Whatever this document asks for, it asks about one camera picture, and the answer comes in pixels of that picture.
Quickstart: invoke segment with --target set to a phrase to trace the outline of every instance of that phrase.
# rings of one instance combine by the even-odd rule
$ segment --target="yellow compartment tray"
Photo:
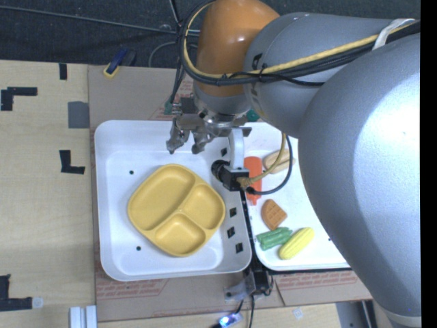
[[[132,194],[128,216],[133,226],[173,256],[201,249],[225,218],[222,197],[195,172],[167,164]]]

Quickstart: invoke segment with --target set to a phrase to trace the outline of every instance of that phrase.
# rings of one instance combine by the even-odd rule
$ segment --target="wooden table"
[[[0,275],[10,298],[43,308],[0,312],[0,327],[68,327],[68,310],[96,304],[88,128],[69,128],[68,103],[88,102],[87,65],[0,61],[0,89],[37,87],[0,111]],[[84,174],[61,173],[60,150]],[[254,327],[340,328],[335,304],[255,310]],[[235,327],[246,327],[247,318]],[[99,327],[209,327],[223,313],[99,323]]]

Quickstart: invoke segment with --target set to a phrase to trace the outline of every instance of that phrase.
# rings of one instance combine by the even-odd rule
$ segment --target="white tray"
[[[266,155],[278,150],[280,132],[266,123],[250,123],[251,134],[244,139],[245,156]],[[100,257],[103,269],[119,281],[186,277],[238,272],[245,269],[252,252],[238,192],[229,192],[212,176],[211,164],[217,159],[229,160],[227,138],[217,138],[206,145],[204,152],[192,154],[192,135],[184,146],[169,154],[171,122],[111,120],[102,123],[95,133],[96,180]],[[262,196],[257,205],[247,207],[253,235],[268,231],[261,218],[261,207],[271,198],[287,213],[281,224],[293,230],[311,226],[315,239],[291,260],[281,260],[277,248],[262,251],[255,239],[259,260],[274,271],[348,268],[348,263],[330,241],[308,200],[298,166],[297,140],[291,138],[296,163],[292,177],[278,192]],[[227,148],[228,154],[221,155]],[[131,224],[127,203],[137,187],[158,167],[177,163],[193,170],[222,196],[227,206],[226,218],[219,231],[197,253],[175,258],[159,250]],[[271,174],[262,180],[263,190],[276,187],[286,171]]]
[[[171,122],[111,120],[94,136],[100,258],[113,279],[134,281],[242,271],[252,252],[240,195],[227,191],[210,173],[211,164],[227,148],[226,138],[215,139],[206,151],[191,154],[190,138],[169,154],[166,140]],[[222,196],[227,210],[219,231],[195,254],[170,256],[141,235],[128,219],[127,205],[137,187],[158,167],[177,163],[193,170]]]
[[[264,158],[281,147],[281,133],[271,125],[265,123],[252,123],[251,134],[244,141],[245,156],[258,156]],[[255,239],[255,252],[261,263],[274,271],[301,271],[318,269],[344,269],[350,268],[333,242],[329,239],[326,231],[317,218],[308,199],[305,187],[300,175],[298,159],[298,140],[290,137],[293,155],[296,159],[292,168],[292,175],[287,184],[279,191],[261,196],[252,205],[248,200],[249,217],[253,236],[269,229],[262,221],[261,209],[267,199],[273,199],[286,213],[287,218],[281,226],[286,226],[293,231],[303,227],[312,227],[315,230],[315,238],[298,255],[291,260],[281,260],[278,257],[279,246],[267,251],[261,247]],[[268,191],[278,186],[285,178],[287,171],[283,170],[276,174],[267,175],[262,179],[262,190]]]

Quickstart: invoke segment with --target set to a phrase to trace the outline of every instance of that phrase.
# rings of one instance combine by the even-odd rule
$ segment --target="orange toy carrot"
[[[256,177],[262,174],[262,160],[257,156],[247,156],[244,158],[244,167],[249,171],[249,178]],[[251,184],[256,191],[262,190],[262,180],[258,180]],[[249,199],[253,205],[257,205],[257,200],[260,198],[260,195],[246,193],[246,198]]]

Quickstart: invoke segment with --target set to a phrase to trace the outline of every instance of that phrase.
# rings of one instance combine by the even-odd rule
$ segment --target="black floor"
[[[174,1],[177,14],[183,17],[202,0]],[[261,1],[279,14],[305,11],[369,18],[421,17],[421,0]],[[176,54],[171,45],[154,52],[160,45],[173,42],[173,34],[6,10],[5,6],[174,29],[169,0],[0,0],[0,59],[107,64],[125,47],[137,54],[136,66],[151,62],[153,67],[175,67]]]

